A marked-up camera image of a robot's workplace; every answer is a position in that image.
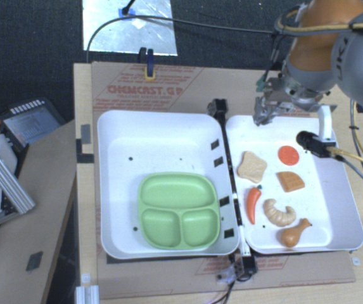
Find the green plate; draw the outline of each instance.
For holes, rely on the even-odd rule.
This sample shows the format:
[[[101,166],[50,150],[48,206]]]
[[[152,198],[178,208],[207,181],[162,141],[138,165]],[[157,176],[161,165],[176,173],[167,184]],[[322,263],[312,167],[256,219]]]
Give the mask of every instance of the green plate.
[[[168,250],[206,248],[219,235],[218,198],[202,175],[151,174],[139,185],[139,223],[149,244]]]

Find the cable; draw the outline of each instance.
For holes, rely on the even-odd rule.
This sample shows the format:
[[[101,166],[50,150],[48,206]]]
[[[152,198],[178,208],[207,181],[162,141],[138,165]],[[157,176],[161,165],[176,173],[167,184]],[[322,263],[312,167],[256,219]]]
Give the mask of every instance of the cable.
[[[245,275],[242,275],[241,277],[237,278],[236,280],[239,282],[246,282],[246,281],[249,281],[251,278],[252,278],[252,275],[245,274]]]
[[[288,36],[310,36],[317,34],[351,32],[354,30],[363,30],[363,23],[349,23],[338,25],[320,25],[310,27],[292,27],[285,23],[286,19],[298,13],[299,6],[289,9],[277,18],[274,23],[274,29],[279,33]]]
[[[356,102],[354,100],[350,100],[350,125],[351,127],[356,127],[356,123],[355,123],[355,111],[356,111]],[[353,143],[356,149],[357,154],[360,156],[360,149],[363,152],[363,148],[361,146],[361,143],[358,139],[357,133],[355,129],[352,129],[352,138],[353,138]]]
[[[358,148],[360,148],[361,152],[363,153],[363,146],[361,145],[359,135],[357,133],[358,127],[356,125],[356,119],[355,119],[356,107],[357,107],[357,103],[354,100],[350,100],[350,125],[351,125],[351,128],[354,128],[354,129],[352,129],[352,135],[353,135],[353,139],[355,140],[355,147],[357,150],[357,154],[359,156],[361,156]]]
[[[352,168],[355,171],[356,174],[360,176],[361,179],[363,179],[363,174],[360,172],[360,170],[357,169],[354,165],[352,165],[349,161],[347,161],[344,157],[342,157],[341,155],[336,155],[335,159],[343,163],[346,163],[350,168]]]
[[[269,75],[269,72],[271,71],[272,67],[274,66],[274,64],[276,64],[276,61],[277,61],[277,58],[279,55],[279,48],[280,48],[281,42],[284,40],[284,38],[286,38],[286,36],[282,35],[276,44],[276,39],[278,38],[278,35],[279,35],[279,33],[275,33],[272,35],[272,49],[271,49],[270,56],[269,56],[269,64],[266,66],[265,72],[262,77],[264,82],[267,80],[267,76]]]
[[[234,286],[234,281],[233,282],[231,282],[230,284],[229,284],[229,287],[228,287],[228,289],[227,289],[227,291],[226,291],[226,294],[224,295],[224,296],[222,296],[221,298],[219,298],[218,300],[216,300],[216,301],[213,301],[211,304],[218,304],[218,303],[220,303],[221,301],[223,301],[222,302],[222,304],[226,304],[227,303],[227,301],[228,301],[228,299],[229,299],[229,297],[230,297],[230,295],[231,295],[231,292],[232,292],[232,288],[233,288],[233,286]]]
[[[218,25],[209,25],[206,23],[196,23],[196,22],[190,22],[187,20],[181,20],[181,19],[175,19],[175,18],[167,18],[167,17],[161,17],[161,16],[153,16],[153,15],[129,15],[126,17],[120,17],[115,18],[112,20],[109,20],[105,23],[103,23],[101,26],[99,26],[95,32],[92,34],[91,38],[88,41],[87,50],[86,50],[86,62],[89,62],[89,51],[91,47],[91,43],[94,40],[94,38],[98,35],[98,33],[104,29],[106,26],[119,22],[121,20],[127,20],[127,19],[145,19],[145,20],[164,20],[166,22],[173,22],[173,23],[184,23],[186,25],[192,25],[192,26],[199,26],[199,27],[205,27],[205,28],[211,28],[211,29],[221,29],[221,30],[233,30],[237,32],[248,32],[248,33],[255,33],[255,34],[273,34],[274,32],[271,32],[270,30],[257,30],[257,29],[248,29],[248,28],[238,28],[238,27],[225,27],[225,26],[218,26]]]
[[[342,149],[338,149],[338,148],[336,148],[334,146],[328,146],[328,147],[326,147],[326,150],[328,150],[333,155],[346,155],[346,156],[349,156],[349,157],[351,157],[353,159],[356,159],[358,161],[363,162],[363,158],[361,156],[355,155],[355,154],[353,154],[351,152],[344,151]]]

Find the red chili pepper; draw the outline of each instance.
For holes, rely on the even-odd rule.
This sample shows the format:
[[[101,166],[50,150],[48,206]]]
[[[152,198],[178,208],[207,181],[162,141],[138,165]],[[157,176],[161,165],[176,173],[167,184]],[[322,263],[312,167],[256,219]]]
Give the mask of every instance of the red chili pepper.
[[[259,188],[253,187],[249,190],[246,201],[246,212],[250,223],[255,223],[255,208],[256,202],[261,196],[262,192]]]

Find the toy food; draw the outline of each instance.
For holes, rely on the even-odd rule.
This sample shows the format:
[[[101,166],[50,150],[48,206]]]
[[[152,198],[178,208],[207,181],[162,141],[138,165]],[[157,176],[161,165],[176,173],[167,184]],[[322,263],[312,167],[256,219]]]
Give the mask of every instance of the toy food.
[[[277,173],[278,180],[286,193],[305,187],[301,177],[291,171],[283,171]]]
[[[267,199],[263,204],[265,216],[267,216],[270,222],[280,227],[290,225],[294,222],[296,219],[294,208],[286,206],[287,212],[284,213],[281,210],[277,210],[274,204],[276,204],[275,199]]]
[[[285,229],[283,231],[281,234],[281,242],[289,248],[296,246],[300,240],[303,230],[310,226],[311,223],[306,218],[303,218],[300,225],[296,227],[290,227],[289,229]]]
[[[278,150],[278,158],[285,165],[296,165],[300,160],[300,155],[292,146],[281,146]]]
[[[242,162],[238,167],[238,176],[258,184],[262,180],[266,168],[266,161],[260,159],[253,152],[246,151],[243,154]]]
[[[262,192],[259,188],[253,187],[249,190],[247,194],[247,201],[246,201],[246,212],[249,218],[250,223],[255,223],[255,208],[256,202],[259,197],[262,195]]]

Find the black clip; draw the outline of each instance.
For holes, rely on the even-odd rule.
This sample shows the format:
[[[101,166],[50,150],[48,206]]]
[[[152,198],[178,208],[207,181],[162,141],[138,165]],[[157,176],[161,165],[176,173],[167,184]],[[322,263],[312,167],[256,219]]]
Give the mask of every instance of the black clip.
[[[356,110],[357,110],[357,113],[363,113],[363,106],[359,103],[356,103]]]
[[[156,78],[155,63],[153,60],[153,50],[150,48],[146,52],[146,48],[142,47],[139,50],[139,55],[137,56],[138,63],[146,63],[144,68],[144,78],[145,80],[154,80]]]

